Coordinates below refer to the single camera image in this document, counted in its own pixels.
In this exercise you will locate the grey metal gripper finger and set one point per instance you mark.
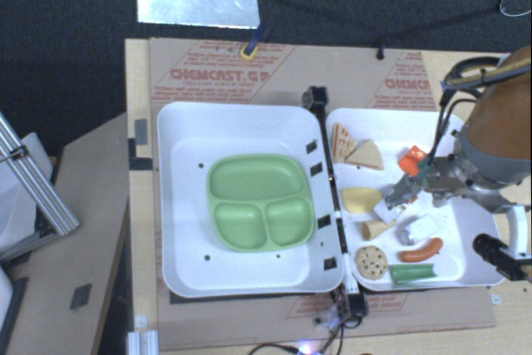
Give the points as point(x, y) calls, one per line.
point(395, 199)
point(407, 183)

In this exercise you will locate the chocolate chip biscuit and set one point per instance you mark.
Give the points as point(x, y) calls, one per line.
point(370, 262)

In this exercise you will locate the thin black and white rod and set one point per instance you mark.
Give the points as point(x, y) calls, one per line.
point(334, 195)

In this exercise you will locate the tan triangular bread slice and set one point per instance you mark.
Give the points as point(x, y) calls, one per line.
point(367, 156)

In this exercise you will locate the green celery stick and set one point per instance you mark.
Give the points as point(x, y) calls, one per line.
point(411, 274)

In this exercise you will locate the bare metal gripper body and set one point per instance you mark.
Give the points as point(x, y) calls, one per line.
point(449, 180)

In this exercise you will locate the green divided plate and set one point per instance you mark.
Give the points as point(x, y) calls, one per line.
point(253, 183)

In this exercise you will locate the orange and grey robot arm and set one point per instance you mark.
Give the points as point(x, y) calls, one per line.
point(500, 120)

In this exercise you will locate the tan ice cream cone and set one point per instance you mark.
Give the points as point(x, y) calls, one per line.
point(372, 229)

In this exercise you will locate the small white carton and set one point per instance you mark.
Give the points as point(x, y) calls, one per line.
point(385, 214)

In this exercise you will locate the brown cardboard board red print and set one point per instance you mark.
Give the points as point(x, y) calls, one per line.
point(232, 70)

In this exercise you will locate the white plastic tray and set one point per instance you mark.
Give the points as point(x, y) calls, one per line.
point(187, 245)
point(457, 257)

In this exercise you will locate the toy pizza slice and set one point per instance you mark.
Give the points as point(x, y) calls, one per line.
point(341, 141)

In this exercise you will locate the orange carton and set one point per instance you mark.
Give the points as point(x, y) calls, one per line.
point(409, 162)

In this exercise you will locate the orange sausage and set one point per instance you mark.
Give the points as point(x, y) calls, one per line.
point(420, 253)

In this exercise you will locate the yellow rounded toy food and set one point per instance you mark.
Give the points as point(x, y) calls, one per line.
point(359, 199)

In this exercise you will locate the black cylinder on white bracket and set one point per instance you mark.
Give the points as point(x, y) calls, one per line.
point(494, 251)

